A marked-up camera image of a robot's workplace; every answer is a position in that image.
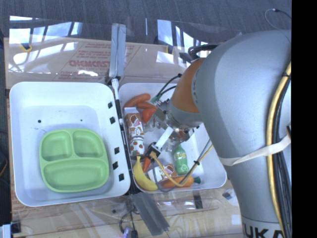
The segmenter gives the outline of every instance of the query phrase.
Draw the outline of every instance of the green bottle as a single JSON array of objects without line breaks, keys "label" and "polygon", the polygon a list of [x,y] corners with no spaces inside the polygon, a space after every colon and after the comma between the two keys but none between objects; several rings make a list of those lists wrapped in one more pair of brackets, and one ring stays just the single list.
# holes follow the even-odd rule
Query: green bottle
[{"label": "green bottle", "polygon": [[174,166],[175,166],[177,174],[180,176],[180,175],[184,175],[188,173],[189,168],[187,166],[186,152],[180,144],[173,151],[173,156],[174,156]]}]

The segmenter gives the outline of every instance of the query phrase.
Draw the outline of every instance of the green plate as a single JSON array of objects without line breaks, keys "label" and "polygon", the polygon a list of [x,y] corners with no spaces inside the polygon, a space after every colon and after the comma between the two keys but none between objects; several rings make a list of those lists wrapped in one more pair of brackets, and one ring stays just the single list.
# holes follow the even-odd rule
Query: green plate
[{"label": "green plate", "polygon": [[103,140],[88,129],[59,129],[45,134],[40,144],[40,166],[44,183],[56,192],[95,189],[109,177]]}]

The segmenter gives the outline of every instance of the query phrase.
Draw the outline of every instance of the gray floor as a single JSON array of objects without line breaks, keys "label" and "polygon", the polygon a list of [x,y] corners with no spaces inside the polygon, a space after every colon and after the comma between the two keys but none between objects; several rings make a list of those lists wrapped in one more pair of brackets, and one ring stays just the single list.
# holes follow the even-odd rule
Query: gray floor
[{"label": "gray floor", "polygon": [[[140,22],[158,19],[195,23],[219,32],[219,39],[233,33],[250,33],[263,30],[291,29],[292,0],[0,0],[0,30],[9,35],[9,16],[26,16],[56,20],[78,21],[90,24],[122,23],[133,28],[134,41],[144,39]],[[94,38],[102,39],[102,32]],[[0,44],[0,151],[8,155],[6,96],[4,81],[3,48]],[[8,199],[8,170],[2,175],[1,196]],[[0,200],[0,225],[9,222],[8,200]]]}]

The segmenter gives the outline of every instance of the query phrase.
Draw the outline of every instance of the white tray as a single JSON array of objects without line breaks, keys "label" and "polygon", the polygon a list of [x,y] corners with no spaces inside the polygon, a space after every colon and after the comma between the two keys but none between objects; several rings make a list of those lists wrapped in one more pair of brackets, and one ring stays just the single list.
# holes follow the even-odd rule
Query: white tray
[{"label": "white tray", "polygon": [[[132,97],[149,93],[152,97],[156,95],[159,90],[164,86],[163,83],[125,83],[119,89],[119,95],[121,100],[121,106]],[[173,90],[166,92],[161,100],[164,101],[168,98],[171,98]],[[156,129],[151,132],[145,133],[144,144],[145,149],[152,142],[158,141],[160,136],[163,134],[164,130]],[[190,137],[189,140],[182,143],[182,147],[187,154],[188,167],[191,168],[194,165],[194,161],[197,160],[200,153],[203,151],[206,143],[209,140],[209,136],[206,132],[204,125],[202,124],[198,129],[195,129],[195,133]],[[162,164],[173,163],[172,156],[169,152],[163,151],[159,159]],[[208,189],[208,188],[218,188],[225,184],[227,180],[227,173],[221,164],[216,151],[212,149],[203,159],[201,164],[196,167],[193,172],[193,177],[199,176],[201,178],[201,183],[194,183],[190,187],[176,188],[173,191],[185,191],[185,190],[197,190],[197,189]],[[160,190],[156,191],[145,191],[148,193],[158,193]]]},{"label": "white tray", "polygon": [[[15,192],[23,204],[43,206],[102,199],[121,196],[129,189],[131,180],[114,96],[108,86],[20,82],[10,91],[10,115]],[[103,139],[110,168],[109,179],[103,186],[78,193],[58,193],[44,184],[40,141],[47,132],[62,128],[91,129]]]}]

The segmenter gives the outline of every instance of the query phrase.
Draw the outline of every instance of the carrot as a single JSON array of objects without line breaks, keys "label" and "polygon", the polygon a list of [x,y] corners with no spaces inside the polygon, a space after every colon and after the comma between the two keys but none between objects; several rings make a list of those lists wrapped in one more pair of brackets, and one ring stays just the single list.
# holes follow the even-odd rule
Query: carrot
[{"label": "carrot", "polygon": [[[175,180],[177,183],[180,183],[180,182],[183,180],[184,177],[185,177],[185,176],[179,176],[179,177],[174,178],[174,180]],[[189,187],[189,186],[191,186],[194,182],[200,183],[200,182],[201,182],[200,177],[196,177],[196,178],[189,177],[188,180],[187,180],[187,182],[185,183],[185,185],[184,185],[183,187]],[[173,188],[173,187],[175,186],[175,184],[173,184],[170,180],[167,180],[166,182],[164,182],[164,183],[162,184],[162,186],[165,187],[165,188]]]},{"label": "carrot", "polygon": [[148,169],[150,163],[151,163],[151,160],[149,158],[145,157],[144,162],[143,162],[143,167],[142,167],[142,170],[144,173]]},{"label": "carrot", "polygon": [[142,120],[143,120],[143,122],[147,123],[151,119],[151,117],[155,113],[155,111],[156,111],[156,109],[152,109],[152,108],[143,109],[143,111],[142,111]]},{"label": "carrot", "polygon": [[139,102],[137,103],[137,108],[139,109],[158,109],[157,106],[154,106],[153,104],[149,103],[149,102]]},{"label": "carrot", "polygon": [[128,100],[123,108],[130,108],[136,106],[139,102],[148,101],[151,98],[150,94],[143,93],[138,96],[133,97],[132,99]]}]

